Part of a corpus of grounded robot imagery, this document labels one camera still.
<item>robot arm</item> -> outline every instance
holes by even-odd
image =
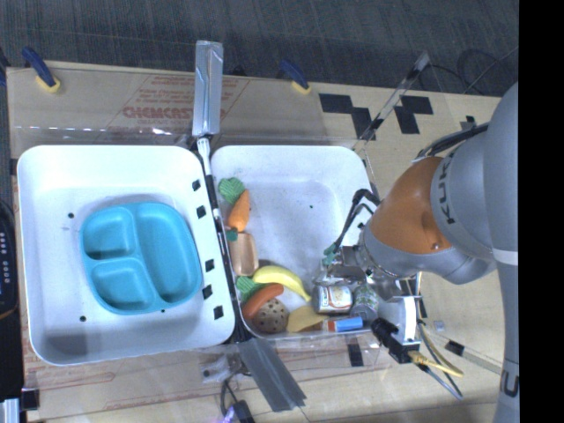
[[[359,244],[339,248],[325,275],[342,277],[354,264],[371,278],[384,304],[393,301],[397,307],[394,295],[401,293],[395,293],[393,283],[398,278],[428,271],[464,284],[497,268],[506,337],[495,423],[515,423],[520,415],[517,102],[515,84],[487,130],[464,140],[443,159],[415,161],[377,206]]]

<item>cable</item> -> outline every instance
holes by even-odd
[[[2,321],[7,316],[10,316],[16,311],[17,307],[11,308],[10,310],[5,311],[4,313],[0,314],[0,321]]]
[[[505,54],[504,56],[502,56],[499,60],[496,59],[495,61],[493,61],[493,63],[491,63],[488,67],[486,67],[486,69],[478,75],[478,78],[476,78],[473,82],[471,82],[468,87],[464,90],[463,94],[468,93],[468,91],[470,89],[472,89],[474,87],[474,85],[476,85],[496,64],[501,63],[505,58],[507,58],[508,56],[512,55],[514,52],[516,52],[519,49],[519,46],[513,48],[512,50],[510,50],[507,54]]]
[[[234,402],[238,403],[237,397],[235,396],[235,394],[233,393],[233,390],[229,386],[229,381],[231,381],[232,377],[233,377],[233,375],[230,375],[228,378],[226,378],[221,383],[221,397],[219,399],[219,406],[221,407],[221,413],[223,414],[224,417],[227,415],[226,393],[227,393],[228,390],[229,390],[229,394],[233,398]]]
[[[364,202],[362,204],[358,204],[355,210],[355,217],[357,214],[360,213],[360,210],[365,209],[368,213],[370,213],[371,215],[374,214],[374,210],[372,210],[368,205],[366,205]]]
[[[312,423],[312,421],[308,418],[308,416],[307,416],[306,413],[303,411],[303,409],[301,408],[301,406],[298,406],[298,409],[300,409],[301,415],[303,415],[303,418],[306,419],[307,423]]]
[[[479,135],[480,133],[486,131],[488,127],[489,122],[486,122],[478,126],[472,126],[467,130],[457,131],[445,137],[439,138],[427,147],[421,149],[417,154],[416,159],[421,159],[423,157],[433,157],[437,153],[446,151],[450,147],[458,145],[463,141],[470,139],[471,137]]]
[[[352,205],[351,210],[349,210],[349,214],[346,217],[345,224],[343,225],[343,230],[339,237],[331,244],[324,252],[325,255],[331,255],[337,253],[337,250],[340,248],[343,239],[345,238],[346,232],[349,230],[349,227],[353,223],[354,219],[356,218],[358,212],[358,206],[360,204],[360,200],[362,198],[366,198],[372,204],[378,206],[380,205],[380,199],[372,192],[367,189],[359,189],[354,193],[352,197]]]
[[[419,365],[419,364],[415,364],[416,367],[418,367],[421,371],[423,371],[424,373],[427,373],[428,375],[431,375],[431,377],[433,377],[433,379],[435,379],[442,387],[444,387],[446,390],[448,390],[453,397],[455,397],[456,399],[461,400],[462,399],[462,395],[458,394],[452,387],[450,387],[445,381],[443,381],[434,371],[431,370],[431,368],[429,368],[427,365]]]
[[[418,296],[420,295],[420,292],[421,292],[420,289],[421,289],[421,277],[422,277],[422,275],[423,275],[423,273],[420,271],[417,274],[417,277],[416,277],[416,280],[415,280],[415,294],[418,295]],[[431,356],[433,357],[434,361],[437,364],[441,364],[441,358],[444,359],[444,357],[441,356],[439,350],[431,342],[429,336],[427,335],[427,332],[425,331],[425,329],[423,327],[423,326],[425,326],[425,323],[420,319],[419,306],[420,306],[420,303],[418,303],[418,305],[415,308],[415,312],[416,312],[416,316],[417,316],[417,327],[419,329],[419,334],[421,335],[421,339],[423,340],[423,343],[427,347],[427,350],[431,353]],[[460,371],[458,368],[456,368],[454,365],[450,364],[448,361],[446,363],[449,366],[453,367],[455,370]],[[453,395],[455,395],[455,397],[457,399],[463,399],[463,394],[460,391],[460,389],[458,388],[458,386],[456,385],[454,379],[452,379],[452,377],[449,375],[448,372],[443,371],[443,373],[444,373],[445,377],[449,380],[450,384],[452,385],[452,388],[448,387],[449,392],[452,393]]]
[[[462,78],[458,73],[454,72],[452,69],[449,69],[448,67],[444,67],[444,66],[441,66],[439,64],[429,64],[427,67],[429,67],[429,66],[431,67],[431,69],[438,69],[439,71],[448,72],[449,74],[454,75],[456,78],[458,78],[464,86],[468,85],[468,82],[466,82],[466,80],[464,80],[464,78]],[[426,90],[427,88],[425,86],[425,83],[423,83],[423,74],[419,74],[418,80],[419,80],[419,84],[421,85],[421,88],[423,88],[423,90]],[[484,95],[484,93],[482,93],[475,86],[473,86],[472,88],[474,89],[474,91],[476,91],[476,93],[478,93],[480,95]]]
[[[447,373],[449,375],[453,375],[456,377],[463,377],[464,373],[459,370],[458,368],[454,367],[446,367],[444,365],[442,365],[439,362],[433,362],[432,360],[428,359],[427,357],[425,357],[423,354],[421,354],[419,351],[408,351],[407,355],[410,357],[410,359],[412,360],[413,363],[416,363],[418,365],[427,365],[428,367],[435,367],[439,370],[441,370],[444,373]]]
[[[458,72],[458,75],[460,75],[463,81],[463,85],[465,87],[471,86],[470,80],[466,78],[466,66],[469,62],[469,59],[472,58],[473,56],[486,56],[494,61],[497,59],[492,54],[484,50],[480,50],[479,48],[468,48],[465,51],[463,51],[458,57],[458,59],[456,60],[456,71]],[[477,91],[479,94],[484,95],[484,93],[479,91],[475,86],[472,86],[472,89],[474,89],[474,91]]]

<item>blue divided plate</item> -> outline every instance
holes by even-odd
[[[171,308],[194,296],[202,269],[194,238],[170,205],[115,205],[88,216],[80,249],[96,300],[121,315]]]

